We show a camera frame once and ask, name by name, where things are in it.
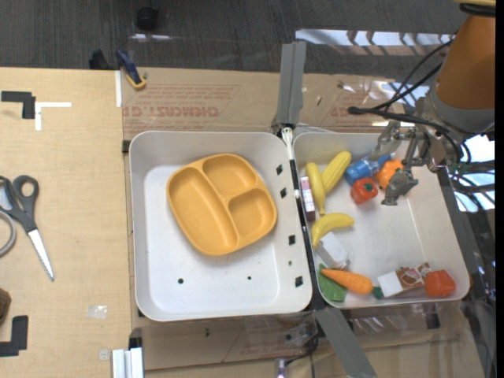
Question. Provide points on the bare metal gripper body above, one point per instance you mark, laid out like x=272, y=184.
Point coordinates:
x=435, y=148

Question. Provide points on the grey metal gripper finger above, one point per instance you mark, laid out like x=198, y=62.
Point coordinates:
x=388, y=142
x=399, y=187

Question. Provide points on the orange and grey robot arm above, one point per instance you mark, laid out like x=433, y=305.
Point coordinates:
x=466, y=65

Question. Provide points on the orange fruit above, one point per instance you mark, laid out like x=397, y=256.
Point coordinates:
x=388, y=171

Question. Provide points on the red bell pepper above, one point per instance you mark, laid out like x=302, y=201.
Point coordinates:
x=362, y=193

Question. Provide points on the blue bottle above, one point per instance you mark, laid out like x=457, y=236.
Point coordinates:
x=358, y=171

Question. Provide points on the white plastic tray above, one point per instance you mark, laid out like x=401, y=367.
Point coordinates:
x=390, y=238
x=220, y=286

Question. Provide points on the yellow corn cob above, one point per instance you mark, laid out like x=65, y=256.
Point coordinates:
x=335, y=169

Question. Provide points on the yellow banana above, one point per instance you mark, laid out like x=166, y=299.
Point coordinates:
x=328, y=224
x=316, y=185

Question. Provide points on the plain white carton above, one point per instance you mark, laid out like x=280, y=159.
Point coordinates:
x=332, y=250

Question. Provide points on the pink carton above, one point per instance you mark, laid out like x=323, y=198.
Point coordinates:
x=307, y=197

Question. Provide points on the white carton with brown print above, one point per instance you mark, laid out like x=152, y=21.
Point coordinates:
x=399, y=282

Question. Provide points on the orange bell pepper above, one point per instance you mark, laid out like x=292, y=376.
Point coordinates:
x=440, y=284

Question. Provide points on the orange carrot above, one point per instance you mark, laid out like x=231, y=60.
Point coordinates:
x=350, y=282

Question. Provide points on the green toy leaf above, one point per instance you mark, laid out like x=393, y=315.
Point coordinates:
x=332, y=291

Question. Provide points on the brown cardboard board red print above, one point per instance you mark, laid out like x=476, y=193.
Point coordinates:
x=204, y=104

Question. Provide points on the yellow divided plate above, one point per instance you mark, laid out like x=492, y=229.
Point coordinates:
x=204, y=211

